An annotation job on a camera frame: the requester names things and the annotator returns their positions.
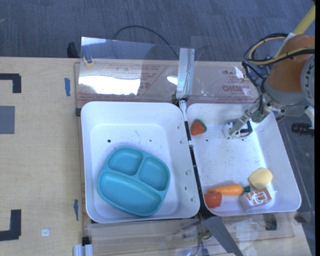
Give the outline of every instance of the small carton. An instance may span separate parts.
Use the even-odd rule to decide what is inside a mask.
[[[239,200],[244,209],[249,209],[271,201],[271,196],[268,189],[264,187],[241,195]]]

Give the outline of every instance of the blue plate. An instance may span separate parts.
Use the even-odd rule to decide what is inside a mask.
[[[170,172],[163,161],[135,147],[121,146],[106,159],[97,189],[114,207],[147,217],[161,207],[169,183]]]

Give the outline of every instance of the toy carrot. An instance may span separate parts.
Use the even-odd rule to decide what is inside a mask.
[[[206,125],[199,119],[194,120],[190,133],[191,135],[195,136],[198,134],[203,134],[207,131]]]
[[[213,187],[213,188],[210,188],[208,191],[211,193],[220,192],[221,194],[228,195],[228,196],[238,196],[244,191],[244,188],[240,184],[236,183],[236,184]]]

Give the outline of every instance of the wooden table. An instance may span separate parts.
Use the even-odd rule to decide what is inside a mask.
[[[75,115],[77,62],[69,58],[0,57],[0,73],[21,76],[21,93],[13,93],[11,80],[0,80],[0,106],[14,106],[15,113],[14,134],[0,134],[1,232],[11,228],[11,210],[21,210],[21,234],[18,239],[0,241],[0,255],[71,255],[73,246],[82,243],[79,117]],[[66,91],[68,79],[70,95]],[[302,226],[291,224],[293,236],[246,244],[238,241],[238,245],[248,253],[245,255],[310,255]],[[190,241],[189,247],[196,244]],[[212,255],[224,253],[220,245],[209,248]],[[143,255],[171,255],[173,250],[163,253]]]

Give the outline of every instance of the gray square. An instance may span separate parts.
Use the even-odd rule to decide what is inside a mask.
[[[0,134],[15,134],[15,106],[0,106]]]

